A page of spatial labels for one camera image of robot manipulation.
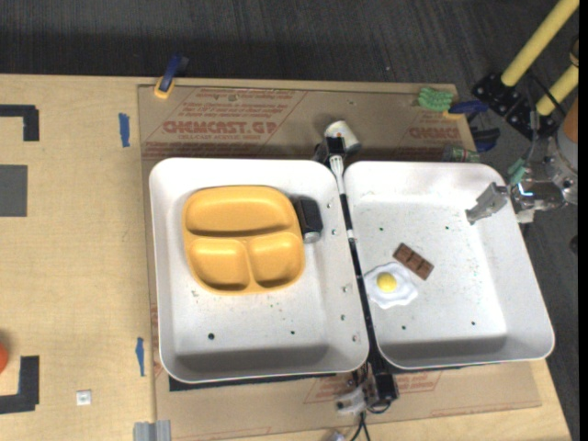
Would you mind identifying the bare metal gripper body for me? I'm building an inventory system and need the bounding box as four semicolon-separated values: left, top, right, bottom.
507;153;580;223

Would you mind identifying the green and dark small bottle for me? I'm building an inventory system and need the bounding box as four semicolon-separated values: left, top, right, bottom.
442;144;481;164

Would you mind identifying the brown chocolate bar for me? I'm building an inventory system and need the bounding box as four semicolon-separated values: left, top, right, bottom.
391;242;435;281

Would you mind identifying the yellow foam tube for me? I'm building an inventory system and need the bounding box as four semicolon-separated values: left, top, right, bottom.
535;63;580;117
499;0;580;87

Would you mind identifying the white plastic tray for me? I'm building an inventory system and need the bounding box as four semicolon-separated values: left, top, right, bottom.
342;159;557;371
147;155;371;385

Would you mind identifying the white and yellow fried egg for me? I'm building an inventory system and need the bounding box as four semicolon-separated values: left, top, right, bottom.
363;261;420;311

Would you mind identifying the thin black and white rod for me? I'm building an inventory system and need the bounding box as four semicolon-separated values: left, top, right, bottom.
327;153;388;377

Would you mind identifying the white can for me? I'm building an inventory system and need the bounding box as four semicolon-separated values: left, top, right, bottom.
322;119;364;153

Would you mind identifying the orange divided plate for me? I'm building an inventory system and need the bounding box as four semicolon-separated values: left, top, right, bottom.
181;184;308;294

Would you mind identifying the brown cardboard board red print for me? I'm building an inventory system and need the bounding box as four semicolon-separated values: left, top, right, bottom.
136;82;544;441

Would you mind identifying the black block with wires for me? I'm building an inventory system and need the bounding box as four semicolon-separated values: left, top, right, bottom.
313;136;348;163
370;371;401;409

